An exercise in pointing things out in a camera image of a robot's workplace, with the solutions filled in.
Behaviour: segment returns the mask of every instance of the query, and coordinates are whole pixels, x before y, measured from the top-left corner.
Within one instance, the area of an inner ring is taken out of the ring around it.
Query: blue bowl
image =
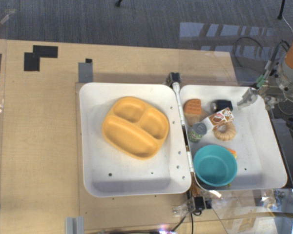
[[[194,170],[199,179],[210,186],[224,186],[231,183],[237,172],[233,155],[224,147],[208,145],[194,156]]]

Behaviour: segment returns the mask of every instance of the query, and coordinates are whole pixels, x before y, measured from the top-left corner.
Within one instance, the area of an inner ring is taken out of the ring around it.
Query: yellow plate
[[[137,159],[156,155],[168,131],[166,116],[135,97],[119,99],[102,123],[105,140],[117,150]]]

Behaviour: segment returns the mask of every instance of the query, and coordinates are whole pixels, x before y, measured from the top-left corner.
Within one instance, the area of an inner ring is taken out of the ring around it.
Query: gray floor
[[[204,24],[273,30],[269,37],[256,35],[264,47],[270,47],[268,54],[281,39],[290,44],[293,40],[285,21],[277,20],[281,0],[124,0],[120,8],[114,6],[115,1],[0,0],[0,15],[5,9],[17,10],[8,22],[9,39],[204,49],[204,38],[195,34]],[[286,0],[284,17],[293,28],[293,0]],[[183,33],[185,25],[191,25],[187,33],[194,32],[188,38]],[[229,43],[227,38],[214,37],[208,48],[230,51],[240,36],[233,35]],[[263,58],[257,52],[245,60],[242,57],[242,63],[251,64],[247,68],[235,58],[232,61],[238,78],[250,81],[262,72],[267,59],[267,54]],[[288,114],[293,112],[292,104],[281,106]],[[278,108],[274,116],[290,117]]]

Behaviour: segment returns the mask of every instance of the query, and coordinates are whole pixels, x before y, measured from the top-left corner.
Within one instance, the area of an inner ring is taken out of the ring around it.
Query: wooden table
[[[94,198],[79,186],[75,85],[78,63],[93,60],[95,81],[163,83],[170,72],[184,81],[235,83],[229,53],[8,40],[3,51],[5,96],[1,234],[64,233],[66,217],[84,216],[85,230],[174,226],[171,207],[184,195]],[[58,58],[41,58],[39,72],[24,71],[33,45],[58,46]],[[196,217],[195,233],[226,233],[212,210]],[[189,233],[189,219],[179,232]]]

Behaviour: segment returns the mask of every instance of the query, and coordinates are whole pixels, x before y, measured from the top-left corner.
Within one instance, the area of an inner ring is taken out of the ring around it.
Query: white tray
[[[210,114],[212,112],[209,105],[215,99],[231,100],[233,105],[233,123],[237,131],[234,139],[220,141],[213,132],[209,132],[197,144],[190,142],[192,157],[197,150],[208,144],[233,149],[237,152],[237,176],[229,188],[222,189],[281,188],[287,182],[287,173],[263,99],[258,97],[254,104],[242,109],[237,108],[237,102],[242,99],[247,89],[247,87],[201,85],[187,85],[181,89],[182,104],[189,99],[201,99],[202,108]]]
[[[107,112],[125,96],[144,100],[169,120],[166,141],[149,160],[138,160],[116,150],[102,136]],[[178,194],[189,189],[188,158],[172,89],[164,85],[88,83],[80,90],[80,109],[84,185],[91,195]]]

